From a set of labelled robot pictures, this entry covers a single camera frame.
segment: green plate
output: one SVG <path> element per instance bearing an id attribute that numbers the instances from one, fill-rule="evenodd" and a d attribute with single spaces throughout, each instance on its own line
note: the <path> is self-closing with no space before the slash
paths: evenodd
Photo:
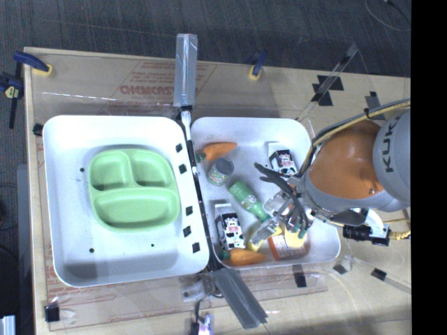
<path id="1" fill-rule="evenodd" d="M 98 221 L 111 230 L 148 230 L 177 219 L 180 196 L 170 163 L 145 149 L 97 154 L 89 166 L 89 193 Z"/>

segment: tin can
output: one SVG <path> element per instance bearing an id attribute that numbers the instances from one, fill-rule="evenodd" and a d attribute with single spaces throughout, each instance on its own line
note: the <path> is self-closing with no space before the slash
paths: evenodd
<path id="1" fill-rule="evenodd" d="M 218 158 L 207 172 L 207 180 L 215 186 L 222 186 L 233 173 L 233 162 L 229 158 Z"/>

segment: can lid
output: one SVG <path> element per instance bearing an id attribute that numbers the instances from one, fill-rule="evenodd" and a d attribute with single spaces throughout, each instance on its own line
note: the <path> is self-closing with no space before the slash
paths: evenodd
<path id="1" fill-rule="evenodd" d="M 235 169 L 233 162 L 229 158 L 218 158 L 215 165 L 217 171 L 224 175 L 230 175 Z"/>

